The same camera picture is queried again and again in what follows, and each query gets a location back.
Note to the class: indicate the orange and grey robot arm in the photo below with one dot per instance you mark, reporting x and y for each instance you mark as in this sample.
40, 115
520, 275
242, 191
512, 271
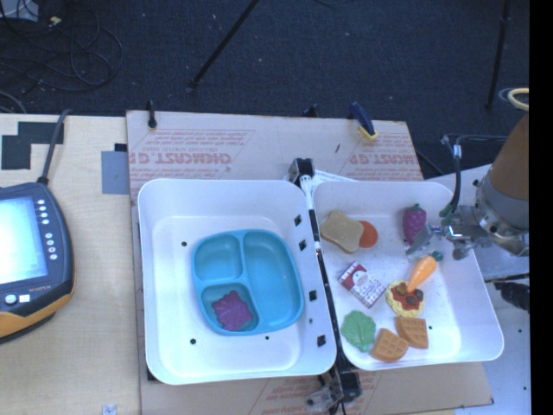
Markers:
512, 167

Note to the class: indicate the black cylinder on white bracket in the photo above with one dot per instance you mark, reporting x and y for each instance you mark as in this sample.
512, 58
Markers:
514, 294

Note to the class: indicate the red and white carton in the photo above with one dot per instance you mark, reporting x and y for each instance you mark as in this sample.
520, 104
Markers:
362, 284

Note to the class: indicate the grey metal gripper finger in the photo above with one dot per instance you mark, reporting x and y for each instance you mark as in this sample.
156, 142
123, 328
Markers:
420, 242
459, 253

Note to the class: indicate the thin black and white rod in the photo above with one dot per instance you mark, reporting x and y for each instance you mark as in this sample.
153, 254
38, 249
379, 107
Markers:
322, 257

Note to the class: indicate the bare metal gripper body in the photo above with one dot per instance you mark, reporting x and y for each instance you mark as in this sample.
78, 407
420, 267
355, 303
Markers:
492, 229

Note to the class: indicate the white printed paper slip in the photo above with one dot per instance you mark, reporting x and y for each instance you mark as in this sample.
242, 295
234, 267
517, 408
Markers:
334, 176

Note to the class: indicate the orange toy waffle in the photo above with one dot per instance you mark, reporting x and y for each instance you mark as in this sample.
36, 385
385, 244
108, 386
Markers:
414, 331
388, 346

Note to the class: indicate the tan toy bread slice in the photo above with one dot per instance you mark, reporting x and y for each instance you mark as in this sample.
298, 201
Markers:
341, 231

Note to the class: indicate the purple toy leaf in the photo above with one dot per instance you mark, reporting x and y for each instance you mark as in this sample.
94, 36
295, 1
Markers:
232, 311

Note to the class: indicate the brown cardboard board red print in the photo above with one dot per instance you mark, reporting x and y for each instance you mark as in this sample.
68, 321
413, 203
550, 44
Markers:
207, 154

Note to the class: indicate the green toy lettuce leaf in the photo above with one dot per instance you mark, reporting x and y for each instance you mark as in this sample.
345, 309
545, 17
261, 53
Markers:
357, 330

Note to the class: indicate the blue divided plate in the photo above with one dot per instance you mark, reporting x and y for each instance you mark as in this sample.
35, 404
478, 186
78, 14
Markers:
270, 275

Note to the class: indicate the orange round toy slice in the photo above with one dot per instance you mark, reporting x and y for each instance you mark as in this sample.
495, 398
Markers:
369, 235

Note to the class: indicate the orange toy carrot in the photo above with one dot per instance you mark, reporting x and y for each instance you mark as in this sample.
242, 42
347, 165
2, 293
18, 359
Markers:
421, 271

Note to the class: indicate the yellow toy spaghetti with meatballs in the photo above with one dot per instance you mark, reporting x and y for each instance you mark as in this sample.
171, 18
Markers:
404, 303

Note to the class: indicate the white plastic tray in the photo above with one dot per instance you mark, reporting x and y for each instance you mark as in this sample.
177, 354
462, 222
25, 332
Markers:
462, 318
173, 318

